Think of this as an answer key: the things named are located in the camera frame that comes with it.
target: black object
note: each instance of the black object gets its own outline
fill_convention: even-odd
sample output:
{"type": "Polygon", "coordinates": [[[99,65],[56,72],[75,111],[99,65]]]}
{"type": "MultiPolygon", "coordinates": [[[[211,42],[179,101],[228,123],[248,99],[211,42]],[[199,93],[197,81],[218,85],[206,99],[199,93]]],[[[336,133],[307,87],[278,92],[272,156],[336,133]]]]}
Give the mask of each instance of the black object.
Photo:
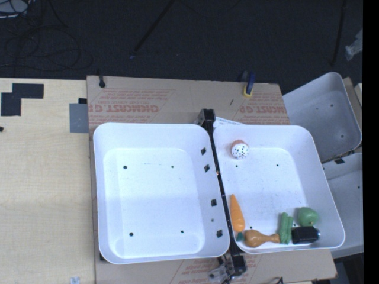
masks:
{"type": "Polygon", "coordinates": [[[87,99],[86,98],[79,98],[78,103],[79,104],[87,104],[87,99]]]}
{"type": "Polygon", "coordinates": [[[240,250],[235,241],[232,222],[230,219],[229,209],[227,206],[224,185],[221,178],[221,171],[219,167],[219,160],[217,158],[216,145],[214,143],[214,138],[213,138],[213,130],[214,130],[213,123],[215,122],[215,120],[216,120],[216,115],[213,109],[202,109],[197,118],[197,123],[208,132],[208,135],[211,141],[213,159],[214,159],[214,164],[216,166],[216,173],[217,173],[217,178],[219,180],[219,187],[220,187],[221,197],[223,199],[224,212],[225,212],[227,227],[228,227],[229,236],[230,236],[229,250],[230,250],[230,255],[232,257],[232,263],[233,263],[233,268],[234,268],[233,276],[239,276],[246,271],[246,263],[245,263],[245,258],[240,254],[240,250]]]}
{"type": "Polygon", "coordinates": [[[105,88],[105,82],[104,82],[102,76],[100,76],[99,78],[100,78],[99,86],[100,86],[101,88],[105,88]]]}
{"type": "Polygon", "coordinates": [[[342,163],[344,163],[345,161],[343,160],[343,158],[339,158],[339,159],[334,160],[334,162],[335,162],[336,164],[342,164],[342,163]]]}
{"type": "Polygon", "coordinates": [[[142,46],[142,44],[146,41],[146,39],[150,36],[150,34],[153,32],[153,30],[156,28],[156,26],[158,25],[158,23],[162,20],[162,18],[166,15],[166,13],[168,12],[168,10],[170,9],[170,7],[174,4],[176,0],[170,0],[167,4],[167,6],[165,7],[165,9],[160,13],[160,15],[158,16],[158,18],[154,21],[154,23],[152,24],[152,26],[150,26],[150,28],[147,30],[146,34],[142,37],[142,39],[138,42],[138,44],[134,47],[133,51],[130,53],[130,59],[134,59],[134,57],[136,56],[137,54],[137,51],[140,49],[140,47],[142,46]]]}
{"type": "Polygon", "coordinates": [[[101,253],[100,253],[99,255],[100,255],[100,261],[105,261],[105,262],[109,263],[109,262],[108,262],[108,261],[102,256],[101,253]]]}
{"type": "Polygon", "coordinates": [[[306,244],[317,241],[320,232],[313,226],[301,226],[292,228],[291,235],[293,244],[306,244]]]}

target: black cable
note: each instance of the black cable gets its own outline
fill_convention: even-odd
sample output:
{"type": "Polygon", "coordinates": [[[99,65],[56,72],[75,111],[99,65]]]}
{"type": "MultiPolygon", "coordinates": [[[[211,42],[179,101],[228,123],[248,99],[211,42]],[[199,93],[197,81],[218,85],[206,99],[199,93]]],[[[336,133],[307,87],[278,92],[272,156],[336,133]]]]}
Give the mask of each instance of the black cable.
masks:
{"type": "Polygon", "coordinates": [[[0,64],[0,67],[13,67],[14,76],[16,74],[16,68],[18,67],[39,70],[42,72],[57,72],[68,69],[81,70],[90,67],[94,62],[91,53],[82,49],[78,40],[68,32],[69,26],[59,17],[52,1],[34,0],[33,2],[29,2],[28,8],[25,12],[23,12],[23,15],[5,19],[8,24],[8,32],[14,36],[5,42],[4,50],[9,57],[14,59],[14,61],[6,64],[0,64]],[[44,20],[46,20],[46,14],[49,9],[53,12],[55,18],[60,24],[43,23],[44,20]],[[46,38],[44,38],[43,33],[47,33],[47,36],[53,38],[51,36],[52,31],[63,33],[68,39],[67,43],[70,43],[72,47],[56,49],[53,52],[49,52],[44,49],[42,44],[43,40],[46,38]],[[62,57],[58,62],[54,59],[56,57],[63,56],[64,54],[69,54],[70,58],[62,57]],[[85,57],[84,55],[86,55],[87,58],[82,65],[79,65],[79,62],[85,57]],[[38,59],[41,58],[47,59],[47,61],[51,62],[55,68],[46,69],[46,67],[25,64],[25,61],[28,58],[33,58],[34,62],[38,62],[38,59]],[[24,60],[24,64],[19,63],[19,60],[24,60]]]}
{"type": "Polygon", "coordinates": [[[189,8],[190,10],[192,10],[193,12],[195,12],[196,14],[200,15],[200,16],[203,16],[203,17],[209,17],[209,18],[217,18],[217,17],[220,17],[226,13],[228,13],[229,11],[233,10],[242,0],[237,0],[230,8],[228,8],[227,10],[225,11],[220,11],[218,12],[217,14],[205,14],[205,13],[202,13],[200,11],[197,11],[194,7],[190,6],[187,2],[185,2],[184,0],[178,0],[178,2],[180,2],[181,4],[185,5],[187,8],[189,8]]]}
{"type": "Polygon", "coordinates": [[[339,45],[341,42],[342,28],[343,28],[343,24],[345,22],[345,13],[346,13],[346,9],[347,9],[347,4],[348,4],[348,0],[342,0],[341,15],[339,18],[339,25],[338,25],[338,30],[337,30],[336,46],[334,48],[332,61],[330,62],[331,66],[334,66],[336,63],[336,60],[337,60],[339,45]]]}
{"type": "Polygon", "coordinates": [[[10,0],[4,0],[2,2],[0,2],[0,4],[5,4],[5,3],[8,3],[10,0]]]}
{"type": "Polygon", "coordinates": [[[130,53],[130,59],[134,59],[136,56],[137,51],[142,46],[142,44],[147,40],[147,38],[150,36],[150,34],[153,32],[153,30],[157,27],[159,22],[162,20],[162,18],[165,16],[165,14],[169,11],[170,7],[174,4],[176,0],[170,0],[166,7],[163,9],[163,11],[160,13],[158,18],[153,22],[153,24],[150,26],[150,28],[147,30],[145,35],[142,37],[142,39],[137,43],[137,45],[134,47],[133,51],[130,53]]]}

